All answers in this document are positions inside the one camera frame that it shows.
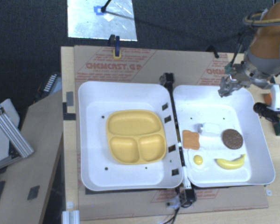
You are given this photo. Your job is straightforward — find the black cylinder on white bracket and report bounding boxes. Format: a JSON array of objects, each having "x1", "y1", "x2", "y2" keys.
[{"x1": 253, "y1": 84, "x2": 280, "y2": 124}]

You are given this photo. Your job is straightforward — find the orange bread slice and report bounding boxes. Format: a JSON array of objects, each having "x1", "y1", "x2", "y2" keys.
[{"x1": 182, "y1": 129, "x2": 200, "y2": 150}]

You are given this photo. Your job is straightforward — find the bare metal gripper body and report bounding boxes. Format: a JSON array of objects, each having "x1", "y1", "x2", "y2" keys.
[{"x1": 230, "y1": 63, "x2": 254, "y2": 89}]

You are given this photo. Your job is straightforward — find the white fried egg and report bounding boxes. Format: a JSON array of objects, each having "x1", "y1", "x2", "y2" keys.
[{"x1": 186, "y1": 148, "x2": 210, "y2": 173}]

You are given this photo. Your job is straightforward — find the thin black and white rod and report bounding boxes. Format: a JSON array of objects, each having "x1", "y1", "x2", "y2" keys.
[{"x1": 167, "y1": 83, "x2": 191, "y2": 189}]

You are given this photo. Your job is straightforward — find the brown round biscuit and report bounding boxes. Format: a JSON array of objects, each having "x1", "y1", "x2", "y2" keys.
[{"x1": 221, "y1": 128, "x2": 244, "y2": 150}]

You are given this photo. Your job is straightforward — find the white plastic tray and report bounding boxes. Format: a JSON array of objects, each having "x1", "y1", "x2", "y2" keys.
[
  {"x1": 172, "y1": 84, "x2": 276, "y2": 189},
  {"x1": 77, "y1": 80, "x2": 184, "y2": 192}
]

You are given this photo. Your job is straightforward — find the brown cardboard board, red print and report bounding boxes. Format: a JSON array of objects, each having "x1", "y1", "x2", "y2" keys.
[{"x1": 73, "y1": 45, "x2": 270, "y2": 221}]

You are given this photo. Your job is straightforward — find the yellow banana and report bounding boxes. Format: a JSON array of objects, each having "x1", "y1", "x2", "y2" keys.
[{"x1": 215, "y1": 154, "x2": 247, "y2": 170}]

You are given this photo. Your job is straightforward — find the black block with thin wires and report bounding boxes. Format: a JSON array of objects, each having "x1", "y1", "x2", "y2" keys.
[
  {"x1": 179, "y1": 188, "x2": 197, "y2": 208},
  {"x1": 159, "y1": 72, "x2": 176, "y2": 87}
]

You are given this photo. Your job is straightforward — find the yellow divided plate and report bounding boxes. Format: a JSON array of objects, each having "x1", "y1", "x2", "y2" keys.
[{"x1": 105, "y1": 109, "x2": 168, "y2": 166}]

